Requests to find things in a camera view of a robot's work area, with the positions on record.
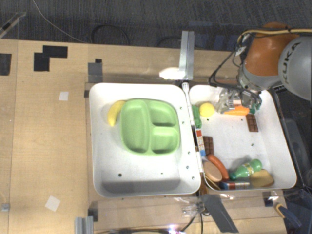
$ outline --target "yellow ball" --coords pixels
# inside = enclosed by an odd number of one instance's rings
[[[214,113],[215,107],[209,102],[205,102],[199,107],[199,114],[205,118],[212,116]]]

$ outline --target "carrot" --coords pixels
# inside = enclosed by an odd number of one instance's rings
[[[220,170],[223,180],[228,180],[230,178],[228,170],[226,170],[225,166],[222,164],[220,159],[218,159],[213,154],[209,154],[207,156],[207,159]]]
[[[248,107],[243,107],[243,106],[236,106],[235,109],[224,112],[225,115],[239,115],[239,116],[244,116],[249,113],[249,108]]]

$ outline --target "banana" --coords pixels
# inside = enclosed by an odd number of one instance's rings
[[[118,100],[109,109],[108,114],[107,114],[107,121],[108,121],[108,124],[110,124],[110,126],[113,127],[116,124],[117,116],[120,113],[123,104],[125,103],[126,101],[124,100]]]

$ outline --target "white wire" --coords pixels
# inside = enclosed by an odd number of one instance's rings
[[[74,39],[74,40],[76,40],[76,41],[83,42],[83,43],[87,43],[87,42],[85,42],[85,41],[79,40],[79,39],[77,39],[77,38],[75,38],[75,37],[69,35],[69,34],[66,33],[65,31],[63,31],[62,29],[60,29],[59,27],[57,27],[55,24],[51,23],[51,22],[44,16],[44,14],[41,12],[41,10],[39,9],[39,7],[38,7],[37,3],[35,2],[35,0],[32,0],[32,1],[33,1],[34,5],[35,5],[36,9],[39,11],[40,15],[42,16],[42,18],[43,18],[44,20],[46,20],[50,25],[52,25],[53,27],[55,27],[56,29],[60,30],[62,33],[64,33],[65,35],[69,36],[70,38],[72,38],[72,39]]]

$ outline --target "green plate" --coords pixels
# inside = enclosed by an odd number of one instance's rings
[[[168,154],[180,145],[176,111],[159,100],[127,101],[121,109],[120,132],[124,147],[136,154]]]

